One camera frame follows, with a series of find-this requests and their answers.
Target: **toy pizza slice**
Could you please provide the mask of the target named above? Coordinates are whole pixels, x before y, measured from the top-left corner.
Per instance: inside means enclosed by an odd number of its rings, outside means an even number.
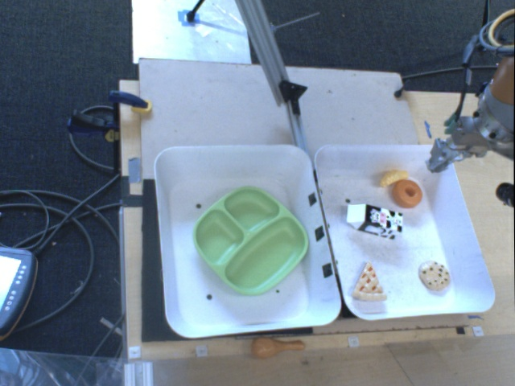
[[[356,287],[352,292],[352,297],[358,300],[380,301],[386,300],[386,294],[379,284],[376,271],[369,261],[363,268],[360,278],[357,280]]]

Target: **green plate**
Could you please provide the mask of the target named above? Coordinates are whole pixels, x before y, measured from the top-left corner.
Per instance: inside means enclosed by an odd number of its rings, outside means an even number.
[[[308,246],[301,223],[257,187],[241,187],[213,204],[197,220],[193,239],[208,265],[241,294],[276,286]]]

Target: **yellow clamp pad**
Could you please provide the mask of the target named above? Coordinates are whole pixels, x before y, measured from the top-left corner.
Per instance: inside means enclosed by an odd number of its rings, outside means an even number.
[[[150,100],[145,100],[147,103],[147,106],[145,108],[143,107],[131,107],[130,109],[135,113],[141,113],[141,114],[148,114],[152,111],[152,102]]]

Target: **black carpet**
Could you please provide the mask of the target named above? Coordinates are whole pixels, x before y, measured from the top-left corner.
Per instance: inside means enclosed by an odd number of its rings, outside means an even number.
[[[461,65],[464,46],[482,25],[484,0],[263,0],[274,25],[320,12],[276,34],[285,63],[325,68],[399,72],[402,75]],[[492,0],[492,18],[513,0]],[[137,79],[132,64],[131,0],[0,0],[0,191],[58,191],[83,199],[112,174],[81,161],[68,143],[73,110],[107,105],[109,90]],[[473,64],[495,64],[489,53]],[[472,90],[492,72],[476,72]],[[412,80],[412,90],[458,92],[461,74]],[[112,164],[112,145],[78,139],[90,157]],[[116,183],[91,204],[116,203]],[[2,198],[30,202],[27,197]],[[58,199],[45,203],[71,210]],[[117,209],[106,216],[117,229]],[[52,223],[58,221],[52,217]],[[98,219],[84,220],[95,248],[92,279],[78,299],[53,319],[16,332],[1,347],[89,355],[121,313],[119,256],[115,239]],[[0,242],[14,245],[44,226],[33,209],[5,210]],[[55,236],[39,259],[34,296],[23,327],[64,304],[89,269],[86,239],[73,226]],[[100,350],[114,355],[117,336]]]

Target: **handheld device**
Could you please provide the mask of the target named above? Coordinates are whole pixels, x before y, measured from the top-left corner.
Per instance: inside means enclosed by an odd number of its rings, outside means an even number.
[[[35,256],[16,248],[0,248],[0,340],[16,327],[31,298],[37,274]]]

